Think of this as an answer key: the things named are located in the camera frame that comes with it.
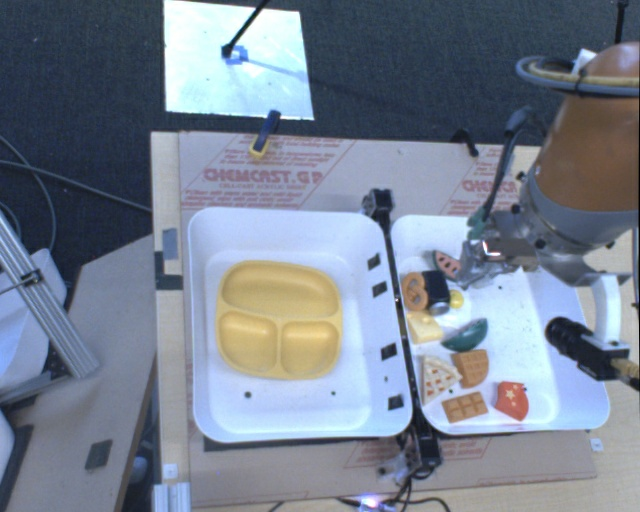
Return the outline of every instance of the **toy donut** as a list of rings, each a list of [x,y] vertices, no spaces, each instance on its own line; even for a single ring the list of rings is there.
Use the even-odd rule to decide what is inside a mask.
[[[421,311],[429,303],[424,277],[420,272],[410,272],[402,280],[404,304],[411,311]]]

